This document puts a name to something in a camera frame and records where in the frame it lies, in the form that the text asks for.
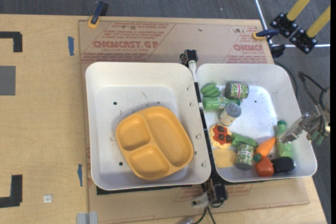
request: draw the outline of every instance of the orange divided plate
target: orange divided plate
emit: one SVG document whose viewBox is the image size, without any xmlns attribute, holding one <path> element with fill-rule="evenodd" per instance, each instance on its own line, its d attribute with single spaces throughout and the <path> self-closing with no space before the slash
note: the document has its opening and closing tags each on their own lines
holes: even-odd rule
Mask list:
<svg viewBox="0 0 336 224">
<path fill-rule="evenodd" d="M 193 145 L 184 127 L 163 106 L 133 113 L 118 124 L 115 134 L 127 163 L 144 180 L 171 175 L 193 158 Z"/>
</svg>

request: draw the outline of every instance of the black corner marker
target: black corner marker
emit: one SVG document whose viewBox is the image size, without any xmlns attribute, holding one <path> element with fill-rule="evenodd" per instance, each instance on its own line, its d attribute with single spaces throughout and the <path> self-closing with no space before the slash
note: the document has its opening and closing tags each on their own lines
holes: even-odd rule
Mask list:
<svg viewBox="0 0 336 224">
<path fill-rule="evenodd" d="M 13 52 L 22 52 L 22 34 L 20 32 L 0 31 L 0 38 L 12 38 Z"/>
<path fill-rule="evenodd" d="M 22 202 L 22 175 L 12 175 L 9 197 L 0 198 L 0 208 L 20 206 Z"/>
</svg>

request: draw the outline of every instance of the gray square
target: gray square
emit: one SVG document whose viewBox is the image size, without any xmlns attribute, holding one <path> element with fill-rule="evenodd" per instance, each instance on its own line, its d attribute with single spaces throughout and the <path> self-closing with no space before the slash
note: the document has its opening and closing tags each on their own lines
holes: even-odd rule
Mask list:
<svg viewBox="0 0 336 224">
<path fill-rule="evenodd" d="M 0 66 L 0 95 L 15 95 L 15 66 Z"/>
</svg>

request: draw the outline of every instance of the green can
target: green can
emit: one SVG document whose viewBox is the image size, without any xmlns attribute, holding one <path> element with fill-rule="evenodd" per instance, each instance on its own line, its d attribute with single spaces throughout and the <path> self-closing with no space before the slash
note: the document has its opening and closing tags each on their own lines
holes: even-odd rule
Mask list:
<svg viewBox="0 0 336 224">
<path fill-rule="evenodd" d="M 237 146 L 237 156 L 235 166 L 239 169 L 250 170 L 253 164 L 254 148 L 248 144 Z"/>
<path fill-rule="evenodd" d="M 249 88 L 246 83 L 228 82 L 224 94 L 230 99 L 245 99 L 248 97 Z"/>
<path fill-rule="evenodd" d="M 226 97 L 205 97 L 202 99 L 202 103 L 205 111 L 223 110 L 230 103 L 240 105 L 240 100 Z"/>
</svg>

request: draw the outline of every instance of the tin can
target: tin can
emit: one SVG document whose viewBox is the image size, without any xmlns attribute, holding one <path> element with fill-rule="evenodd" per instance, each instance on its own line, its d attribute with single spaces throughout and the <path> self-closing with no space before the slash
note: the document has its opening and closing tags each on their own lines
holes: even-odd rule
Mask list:
<svg viewBox="0 0 336 224">
<path fill-rule="evenodd" d="M 248 96 L 248 85 L 239 82 L 228 82 L 225 86 L 224 94 L 230 99 L 245 99 Z"/>
<path fill-rule="evenodd" d="M 229 99 L 226 97 L 205 97 L 202 99 L 204 110 L 223 110 L 229 103 L 240 105 L 240 99 Z"/>
<path fill-rule="evenodd" d="M 243 170 L 252 169 L 253 150 L 254 148 L 248 144 L 240 144 L 239 146 L 237 146 L 235 166 Z"/>
<path fill-rule="evenodd" d="M 236 103 L 229 103 L 225 109 L 219 114 L 219 121 L 225 126 L 229 126 L 233 121 L 241 115 L 241 109 Z"/>
</svg>

